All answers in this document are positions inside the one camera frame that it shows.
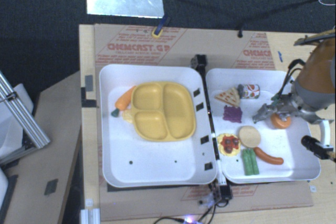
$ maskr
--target dark floor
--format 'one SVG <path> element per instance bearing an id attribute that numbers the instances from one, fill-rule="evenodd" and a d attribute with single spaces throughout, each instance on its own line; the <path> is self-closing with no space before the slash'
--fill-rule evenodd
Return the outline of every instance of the dark floor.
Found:
<path id="1" fill-rule="evenodd" d="M 335 0 L 324 0 L 334 3 Z M 156 25 L 157 19 L 93 16 L 86 0 L 1 0 L 0 70 L 38 92 L 79 70 L 78 25 Z M 170 26 L 318 33 L 335 25 L 335 6 L 314 0 L 163 0 Z"/>

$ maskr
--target yellow plate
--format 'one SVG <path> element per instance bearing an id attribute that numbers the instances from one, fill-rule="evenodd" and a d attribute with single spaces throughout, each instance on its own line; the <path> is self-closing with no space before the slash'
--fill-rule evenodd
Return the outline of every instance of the yellow plate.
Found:
<path id="1" fill-rule="evenodd" d="M 151 141 L 179 141 L 192 136 L 195 112 L 188 90 L 174 82 L 148 82 L 132 93 L 131 113 L 136 132 Z"/>

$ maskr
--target toy pepperoni pizza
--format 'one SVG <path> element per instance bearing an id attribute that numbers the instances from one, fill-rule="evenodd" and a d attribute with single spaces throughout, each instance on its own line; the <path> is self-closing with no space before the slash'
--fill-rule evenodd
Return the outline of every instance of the toy pepperoni pizza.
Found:
<path id="1" fill-rule="evenodd" d="M 220 134 L 217 144 L 220 153 L 225 156 L 236 156 L 240 151 L 240 140 L 233 134 Z"/>
<path id="2" fill-rule="evenodd" d="M 235 107 L 238 107 L 240 104 L 239 93 L 237 89 L 234 87 L 232 87 L 231 89 L 228 89 L 225 92 L 217 94 L 215 98 L 229 105 L 233 105 Z"/>

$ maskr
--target blue tape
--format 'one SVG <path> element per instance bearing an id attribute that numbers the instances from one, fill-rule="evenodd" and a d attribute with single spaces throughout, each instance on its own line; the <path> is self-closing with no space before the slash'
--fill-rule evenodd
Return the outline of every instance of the blue tape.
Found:
<path id="1" fill-rule="evenodd" d="M 278 55 L 279 55 L 279 58 L 280 58 L 280 62 L 282 62 L 282 57 L 281 57 L 281 52 L 280 51 L 278 51 Z"/>
<path id="2" fill-rule="evenodd" d="M 162 19 L 161 19 L 160 22 L 159 22 L 158 27 L 156 28 L 156 30 L 155 30 L 155 32 L 154 32 L 154 34 L 155 34 L 156 36 L 160 33 L 160 31 L 161 31 L 161 29 L 162 29 L 164 23 L 167 21 L 167 19 L 168 19 L 168 16 L 167 16 L 167 15 L 163 15 Z"/>

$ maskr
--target toy hot dog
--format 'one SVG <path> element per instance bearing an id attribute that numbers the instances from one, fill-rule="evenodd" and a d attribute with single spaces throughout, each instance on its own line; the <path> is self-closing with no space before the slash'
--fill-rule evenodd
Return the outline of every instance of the toy hot dog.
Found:
<path id="1" fill-rule="evenodd" d="M 265 161 L 266 163 L 270 163 L 270 164 L 283 164 L 284 163 L 284 159 L 283 158 L 278 158 L 278 157 L 272 157 L 268 154 L 266 154 L 264 151 L 262 151 L 262 149 L 260 147 L 255 147 L 254 152 L 256 153 L 256 155 L 261 158 L 263 161 Z"/>

